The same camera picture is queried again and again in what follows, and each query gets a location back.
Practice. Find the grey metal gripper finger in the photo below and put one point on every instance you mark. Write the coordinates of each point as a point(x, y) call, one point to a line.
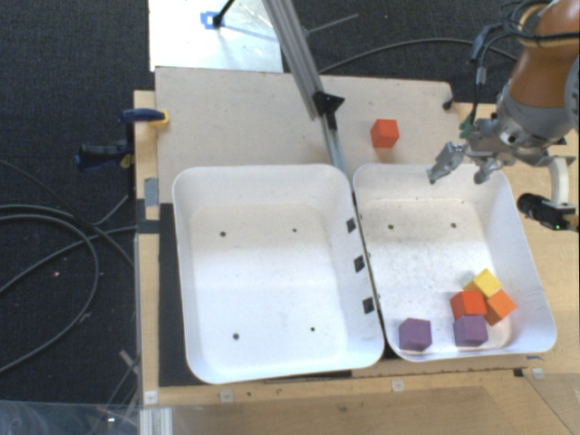
point(446, 161)
point(486, 170)

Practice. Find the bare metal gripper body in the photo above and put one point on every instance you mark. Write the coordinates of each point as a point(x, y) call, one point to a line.
point(507, 145)

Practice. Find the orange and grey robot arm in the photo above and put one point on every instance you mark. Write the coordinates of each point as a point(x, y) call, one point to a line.
point(546, 70)

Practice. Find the red cube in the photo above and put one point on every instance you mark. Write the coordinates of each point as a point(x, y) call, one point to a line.
point(384, 134)
point(466, 304)

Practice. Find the white plastic tray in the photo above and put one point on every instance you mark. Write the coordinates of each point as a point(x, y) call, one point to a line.
point(267, 279)
point(421, 261)

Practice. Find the yellow cube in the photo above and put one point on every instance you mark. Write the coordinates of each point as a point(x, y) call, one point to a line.
point(486, 283)

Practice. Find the thin black rod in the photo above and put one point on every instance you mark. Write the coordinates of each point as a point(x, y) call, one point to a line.
point(368, 265)

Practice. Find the orange cube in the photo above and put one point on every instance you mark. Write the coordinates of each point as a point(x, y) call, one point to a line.
point(500, 308)

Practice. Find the purple cube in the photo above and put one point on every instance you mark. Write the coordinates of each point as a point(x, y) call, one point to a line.
point(470, 331)
point(414, 334)

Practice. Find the pale wood board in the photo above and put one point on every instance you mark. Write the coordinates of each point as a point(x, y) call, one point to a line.
point(235, 120)

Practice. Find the black cylinder on white bracket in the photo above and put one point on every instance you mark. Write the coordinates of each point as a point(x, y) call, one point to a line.
point(546, 211)

